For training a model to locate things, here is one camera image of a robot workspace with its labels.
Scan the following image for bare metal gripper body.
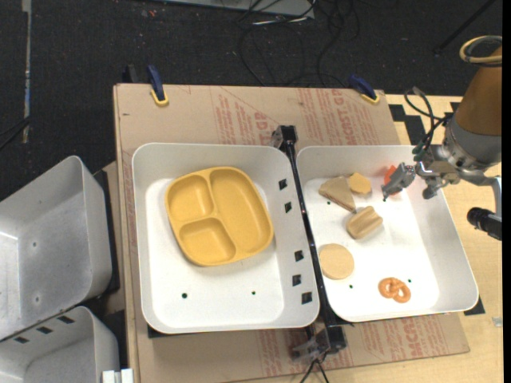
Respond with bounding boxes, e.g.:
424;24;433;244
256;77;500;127
414;145;487;185

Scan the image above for orange toy food piece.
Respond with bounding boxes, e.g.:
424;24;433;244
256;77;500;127
383;164;402;196

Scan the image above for tan hexagonal biscuit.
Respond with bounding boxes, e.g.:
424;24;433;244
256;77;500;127
346;172;374;196

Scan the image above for tan ridged bread roll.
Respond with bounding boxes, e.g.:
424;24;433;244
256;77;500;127
345;205;385;241

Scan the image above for tan triangular sandwich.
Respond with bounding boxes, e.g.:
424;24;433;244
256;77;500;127
318;176;358;214

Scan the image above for white plastic tray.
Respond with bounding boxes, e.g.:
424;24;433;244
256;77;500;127
295;144;480;324
131;142;322;335
0;305;121;383
0;155;114;341

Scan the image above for thin black rod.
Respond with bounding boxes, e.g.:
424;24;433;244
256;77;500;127
283;141;339;334

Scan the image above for tan round biscuit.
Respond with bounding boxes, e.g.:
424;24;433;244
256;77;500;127
318;243;356;282

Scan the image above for orange pretzel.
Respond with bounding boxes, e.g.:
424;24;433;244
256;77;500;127
377;276;413;305

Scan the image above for yellow divided plate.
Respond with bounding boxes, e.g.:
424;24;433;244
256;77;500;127
164;166;275;268

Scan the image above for brown cardboard board red print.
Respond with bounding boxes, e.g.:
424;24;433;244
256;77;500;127
113;83;472;383

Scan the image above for black cylinder on white bracket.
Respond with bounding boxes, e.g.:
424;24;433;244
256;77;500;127
458;172;503;242

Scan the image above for black block with thin wires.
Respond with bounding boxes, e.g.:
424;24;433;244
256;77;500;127
290;324;348;361
271;124;300;152

